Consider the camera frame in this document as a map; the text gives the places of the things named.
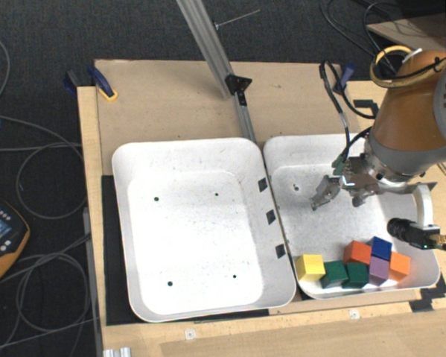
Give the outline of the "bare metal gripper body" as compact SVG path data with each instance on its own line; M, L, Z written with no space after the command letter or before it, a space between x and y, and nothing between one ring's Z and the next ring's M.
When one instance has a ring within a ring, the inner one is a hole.
M399 174L368 154L349 157L343 169L342 189L353 198L367 198L383 193L409 194L415 188L409 175Z

